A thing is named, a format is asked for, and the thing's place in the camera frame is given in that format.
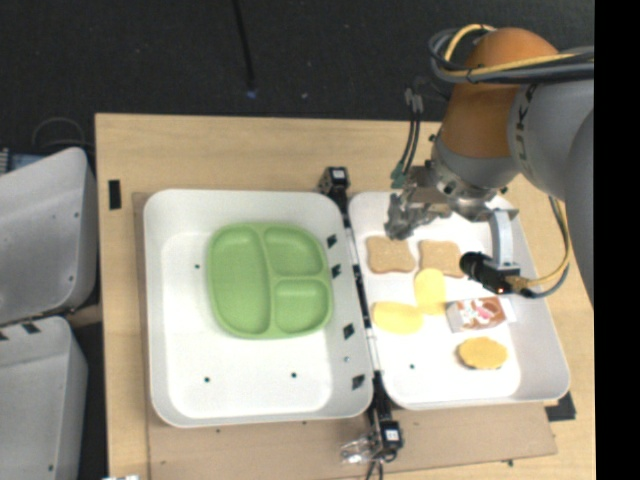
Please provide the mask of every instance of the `wooden table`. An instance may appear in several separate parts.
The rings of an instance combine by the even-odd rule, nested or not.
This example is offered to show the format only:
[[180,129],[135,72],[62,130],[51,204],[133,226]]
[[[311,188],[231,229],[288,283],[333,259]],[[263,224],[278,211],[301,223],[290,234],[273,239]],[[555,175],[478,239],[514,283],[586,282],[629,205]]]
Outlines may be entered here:
[[[222,480],[362,477],[363,466],[339,464],[335,451],[366,428],[363,418],[183,430],[149,410],[133,197],[165,188],[313,190],[327,166],[347,167],[352,194],[388,190],[408,124],[124,114],[98,114],[95,122],[109,473],[153,480],[203,471]],[[422,136],[437,126],[425,123]],[[429,151],[422,140],[416,162]],[[538,272],[553,270],[562,239],[546,196],[518,177],[505,197],[521,210]],[[571,370],[577,419],[548,424],[538,403],[399,411],[408,444],[385,478],[595,478],[593,310],[577,268],[548,305]]]

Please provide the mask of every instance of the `tray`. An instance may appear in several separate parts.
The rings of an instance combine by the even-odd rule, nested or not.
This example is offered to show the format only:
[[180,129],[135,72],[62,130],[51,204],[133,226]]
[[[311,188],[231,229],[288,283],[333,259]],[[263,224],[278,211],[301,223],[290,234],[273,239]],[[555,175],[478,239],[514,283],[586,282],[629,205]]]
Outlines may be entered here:
[[[455,242],[467,251],[491,255],[487,223],[470,223],[453,214],[418,228],[408,239],[416,267],[408,273],[376,274],[367,265],[366,240],[384,234],[389,192],[365,192],[350,202],[349,215],[369,307],[378,301],[416,304],[413,280],[419,268],[421,240]],[[494,207],[511,208],[502,198]],[[514,257],[523,275],[535,277],[533,262],[518,218],[513,221]],[[446,276],[448,301],[493,294],[467,278]],[[385,390],[399,406],[422,410],[465,405],[556,400],[569,387],[569,370],[543,299],[503,296],[515,321],[482,331],[452,332],[446,316],[424,316],[415,334],[398,335],[373,325]],[[457,346],[471,336],[489,336],[507,347],[509,359],[497,370],[472,370],[460,364]]]
[[226,226],[209,242],[206,268],[214,315],[237,336],[303,336],[331,317],[326,255],[318,239],[299,226]]
[[[142,215],[149,390],[177,427],[343,418],[373,397],[371,359],[338,207],[310,192],[170,189]],[[286,339],[246,339],[215,318],[207,245],[226,226],[279,223],[321,244],[331,269],[325,325]]]

